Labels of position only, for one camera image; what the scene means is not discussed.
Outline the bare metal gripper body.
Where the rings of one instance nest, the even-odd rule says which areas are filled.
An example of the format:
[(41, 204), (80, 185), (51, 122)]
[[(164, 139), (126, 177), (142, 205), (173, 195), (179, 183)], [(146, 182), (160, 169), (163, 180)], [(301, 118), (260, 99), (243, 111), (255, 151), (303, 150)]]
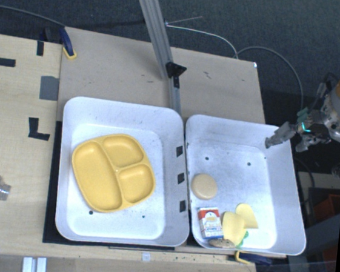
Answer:
[(299, 145), (340, 143), (340, 116), (331, 101), (324, 101), (319, 110), (304, 108), (297, 115), (295, 128), (302, 137)]

